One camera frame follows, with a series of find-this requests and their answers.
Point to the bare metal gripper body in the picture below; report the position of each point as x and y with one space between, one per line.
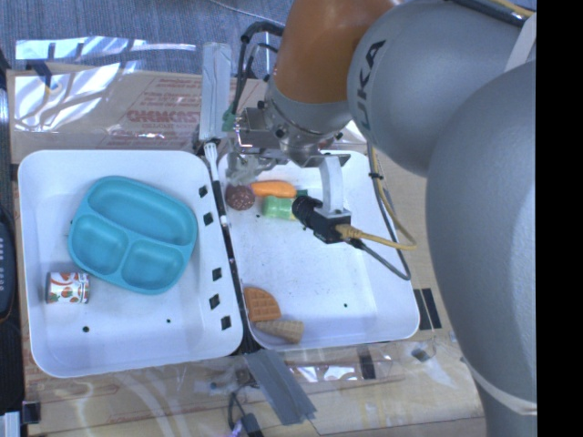
264 132

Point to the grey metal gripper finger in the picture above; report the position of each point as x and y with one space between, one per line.
262 164
237 167

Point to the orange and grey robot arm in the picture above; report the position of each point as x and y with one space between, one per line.
410 107

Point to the orange carrot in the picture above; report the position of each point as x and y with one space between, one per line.
273 189

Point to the brown round biscuit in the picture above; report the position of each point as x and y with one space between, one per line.
240 197

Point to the green toy vegetable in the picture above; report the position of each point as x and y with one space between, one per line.
275 207

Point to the brown cardboard board, red print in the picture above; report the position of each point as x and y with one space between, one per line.
155 116

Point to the blue divided plate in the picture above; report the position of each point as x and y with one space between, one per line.
132 235

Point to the white plastic tray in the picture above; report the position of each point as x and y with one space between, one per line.
136 326
309 280

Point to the orange waffle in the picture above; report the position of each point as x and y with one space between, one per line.
262 304

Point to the tan ice cream cone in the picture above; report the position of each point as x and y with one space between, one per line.
284 330

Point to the white can with orange print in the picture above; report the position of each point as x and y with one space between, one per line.
67 287

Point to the black cylinder on white bracket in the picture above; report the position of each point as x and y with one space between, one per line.
319 219

